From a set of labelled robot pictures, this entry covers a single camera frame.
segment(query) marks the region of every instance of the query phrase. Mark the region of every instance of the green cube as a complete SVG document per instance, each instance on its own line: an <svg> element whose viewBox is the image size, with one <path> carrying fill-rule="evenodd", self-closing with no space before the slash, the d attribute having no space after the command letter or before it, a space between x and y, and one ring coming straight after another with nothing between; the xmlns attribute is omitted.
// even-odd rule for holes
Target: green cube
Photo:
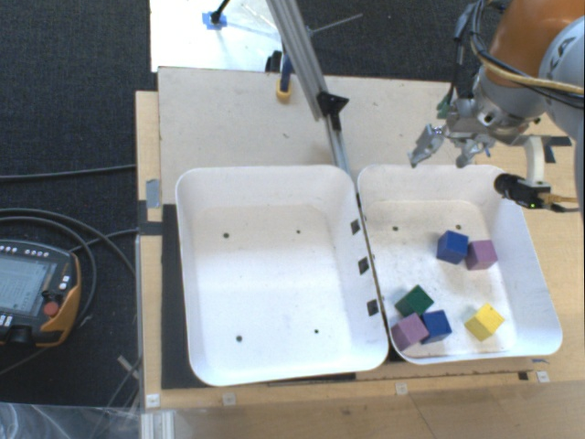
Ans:
<svg viewBox="0 0 585 439"><path fill-rule="evenodd" d="M434 301L429 297L429 295L426 294L419 285L416 285L394 306L405 317L414 312L416 312L419 316L422 316L424 311L431 307L433 303Z"/></svg>

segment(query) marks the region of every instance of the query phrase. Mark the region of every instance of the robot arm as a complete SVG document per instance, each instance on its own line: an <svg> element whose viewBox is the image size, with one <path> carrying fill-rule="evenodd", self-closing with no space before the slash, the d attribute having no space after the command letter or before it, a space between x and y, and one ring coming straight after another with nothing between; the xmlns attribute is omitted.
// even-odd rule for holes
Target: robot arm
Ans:
<svg viewBox="0 0 585 439"><path fill-rule="evenodd" d="M575 175L582 212L585 0L512 0L487 50L480 26L491 1L469 5L455 34L455 40L461 41L463 31L470 27L473 52L483 63L473 96L453 100L450 90L445 124L425 127L409 154L410 163L414 167L431 156L445 138L461 148L458 167L470 164L478 153L489 155L496 141L522 145L528 158L526 179L509 177L496 183L496 189L528 208L555 209L541 199L550 192L544 183L542 147L537 146L541 139L524 134L531 122L547 112L576 142Z"/></svg>

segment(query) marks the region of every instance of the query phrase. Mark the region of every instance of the red button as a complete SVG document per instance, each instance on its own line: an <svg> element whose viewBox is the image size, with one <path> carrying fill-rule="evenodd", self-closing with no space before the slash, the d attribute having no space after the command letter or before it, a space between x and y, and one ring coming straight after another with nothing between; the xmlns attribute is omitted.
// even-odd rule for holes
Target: red button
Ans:
<svg viewBox="0 0 585 439"><path fill-rule="evenodd" d="M53 317L57 315L59 311L59 305L55 301L49 301L43 307L43 312L46 316Z"/></svg>

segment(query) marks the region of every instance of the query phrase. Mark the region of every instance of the blue cube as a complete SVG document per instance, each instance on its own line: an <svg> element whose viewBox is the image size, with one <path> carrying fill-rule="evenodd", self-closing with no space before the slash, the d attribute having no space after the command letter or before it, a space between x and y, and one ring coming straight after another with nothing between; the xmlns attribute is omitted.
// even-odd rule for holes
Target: blue cube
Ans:
<svg viewBox="0 0 585 439"><path fill-rule="evenodd" d="M459 232L446 231L437 244L437 258L449 263L460 263L467 256L469 238Z"/></svg>
<svg viewBox="0 0 585 439"><path fill-rule="evenodd" d="M421 341L423 345L441 341L452 332L445 311L426 312L420 318L429 330L429 336Z"/></svg>

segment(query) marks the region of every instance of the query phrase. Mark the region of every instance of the wooden table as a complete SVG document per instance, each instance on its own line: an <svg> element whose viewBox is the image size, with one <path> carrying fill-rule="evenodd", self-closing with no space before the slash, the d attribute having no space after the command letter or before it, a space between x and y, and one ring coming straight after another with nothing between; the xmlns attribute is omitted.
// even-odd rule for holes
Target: wooden table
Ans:
<svg viewBox="0 0 585 439"><path fill-rule="evenodd" d="M273 92L276 83L273 75L213 70L190 70L189 72L176 70L178 70L175 73L178 77L177 82L181 82L180 80L184 77L202 78L204 85L207 86L206 91L211 91L209 96L217 96L214 92L217 88L225 96L227 105L230 104L231 99L236 100L237 103L239 96L250 96L250 91L256 93L258 105L251 108L264 111L264 115L269 119L267 122L273 123L275 118L281 119L286 115L291 115L291 119L294 119L296 123L313 121L298 85L289 106L278 104L273 94L272 97L266 94ZM352 176L368 164L406 163L406 151L414 146L414 141L422 126L433 121L434 106L446 90L443 83L421 81L330 77L327 78L327 82L333 93L345 95L351 99L342 120ZM162 84L161 87L159 83L159 90L165 89L165 84ZM211 119L209 116L217 115L217 113L211 110L201 112L200 104L209 104L209 100L206 100L201 92L188 92L186 96L197 98L196 104L199 106L192 107L191 111L186 109L188 115L199 112L197 118L194 119L193 130L196 131L199 128L205 130L206 119ZM178 106L183 101L173 100ZM233 115L234 119L242 119L236 114ZM307 130L305 126L299 127L300 133L288 124L282 128L283 131L288 132L285 135L292 136L294 141L298 140L294 138L296 134L311 135L311 130ZM562 134L548 119L544 119L532 133ZM163 134L161 141L159 93L137 92L136 139L139 200L146 199L146 182L161 178L161 150L165 150L167 135L167 133ZM303 150L303 138L306 139L307 136L302 136L298 140L299 144L294 147L299 152ZM314 130L312 141L316 142L316 146L313 146L317 149L326 145L324 131ZM397 151L402 152L403 155L393 155ZM554 191L561 195L574 196L575 194L572 152L572 148L557 148L555 150L557 163L548 165L547 168L546 180L553 184ZM291 153L291 156L284 160L285 163L294 161L294 155L295 153ZM315 162L323 161L323 151L319 155ZM431 160L431 163L450 163L456 155L457 152L446 145L441 153ZM169 154L166 157L163 155L164 161L173 163L165 165L172 171L169 177L177 177L181 170L202 166L201 161L195 156L197 155L186 157L185 152L179 152L173 157ZM233 161L236 165L238 164L237 159ZM494 149L491 159L478 157L477 162L500 166L520 176L526 174L523 151L512 147L499 145ZM172 203L173 188L174 183L162 184L162 203ZM450 423L444 414L437 413L441 410L441 406L444 406L444 402L460 404L463 410L469 410L471 408L469 402L475 402L482 412L488 412L499 411L498 409L502 408L502 402L509 401L506 408L523 411L524 408L529 407L536 412L536 404L544 408L543 395L550 396L551 402L565 404L567 407L563 410L565 414L578 415L579 408L582 409L584 405L583 395L580 392L583 391L585 385L581 217L579 213L555 214L540 210L527 211L525 216L563 328L564 340L558 353L547 356L545 359L492 359L432 366L396 362L385 364L370 372L359 373L356 380L351 382L290 382L229 388L163 390L161 388L162 238L156 235L143 235L140 237L138 253L140 258L138 304L141 307L141 343L144 352L144 405L147 409L211 409L188 415L191 419L198 418L199 423L205 423L211 428L208 434L203 435L205 437L229 437L229 435L221 435L222 431L224 433L239 431L238 437L301 437L303 428L313 431L316 437L319 428L312 430L311 426L311 423L316 421L315 411L323 411L325 418L332 422L331 429L327 430L327 433L322 433L320 437L361 437L358 430L353 431L347 426L352 415L354 415L352 421L366 424L367 428L378 425L376 430L378 432L372 434L372 437L386 437L383 432L390 429L395 432L403 431L405 437L437 437L438 435L435 434L437 431L450 431ZM147 218L151 222L160 221L161 209L157 207L147 209ZM551 382L538 383L537 371L545 371ZM519 372L525 373L527 380L521 380L518 376ZM408 394L399 395L405 389ZM428 407L427 410L421 409L420 406L423 403ZM286 406L286 409L279 408L278 405ZM247 418L244 423L250 428L245 433L239 430L238 422L234 419L242 420L242 414ZM300 415L305 415L308 423ZM451 415L451 424L456 424L457 418L461 419L457 411L451 411ZM434 425L430 423L432 418L434 418ZM536 412L534 418L525 416L523 418L525 421L521 423L533 429L522 431L534 431L539 434L547 431L543 425L545 422L542 419L542 413ZM508 420L512 427L514 421L510 418ZM261 424L264 423L271 424L266 431L261 428ZM395 426L385 429L390 423L394 423ZM481 426L479 416L476 418L476 423ZM490 427L489 422L484 423L485 427ZM569 433L573 430L577 431L578 429L575 428L581 426L582 424L569 420L563 421L562 425ZM281 435L270 436L269 432L275 434L275 430L279 430ZM286 435L292 431L296 431L299 435ZM450 432L451 437L457 437L453 431L455 430Z"/></svg>

